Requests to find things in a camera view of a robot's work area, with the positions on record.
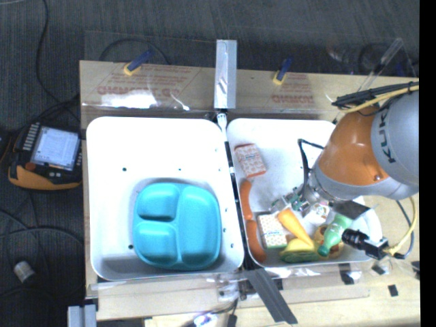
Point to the yellow banana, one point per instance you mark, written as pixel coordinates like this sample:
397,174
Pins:
298,250

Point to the yellow doughnut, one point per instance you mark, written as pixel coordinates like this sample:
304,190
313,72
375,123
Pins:
320,235

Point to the green plastic bottle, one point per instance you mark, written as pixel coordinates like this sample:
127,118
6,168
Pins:
334,235

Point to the black cylinder on white bracket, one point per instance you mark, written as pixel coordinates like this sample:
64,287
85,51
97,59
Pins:
361,240

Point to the blue divided plate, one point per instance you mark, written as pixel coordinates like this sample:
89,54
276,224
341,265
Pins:
190,223

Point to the white plastic tray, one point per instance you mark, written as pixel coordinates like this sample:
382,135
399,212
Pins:
153,148
282,148

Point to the brown cardboard board red print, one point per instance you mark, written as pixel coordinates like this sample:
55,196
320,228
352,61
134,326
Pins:
190,87

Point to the orange toy carrot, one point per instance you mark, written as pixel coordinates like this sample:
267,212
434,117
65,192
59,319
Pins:
294,225

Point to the orange and white carton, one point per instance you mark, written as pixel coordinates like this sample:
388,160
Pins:
270,232
250,160

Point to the small grey metal can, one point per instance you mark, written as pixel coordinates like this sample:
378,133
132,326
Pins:
24,271

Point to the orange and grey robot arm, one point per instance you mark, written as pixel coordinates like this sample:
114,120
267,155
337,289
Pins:
354,155

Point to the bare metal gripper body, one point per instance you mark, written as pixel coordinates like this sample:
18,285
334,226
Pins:
295,199

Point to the orange toy sausage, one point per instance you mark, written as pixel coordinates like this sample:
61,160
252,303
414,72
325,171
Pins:
246,199
255,240

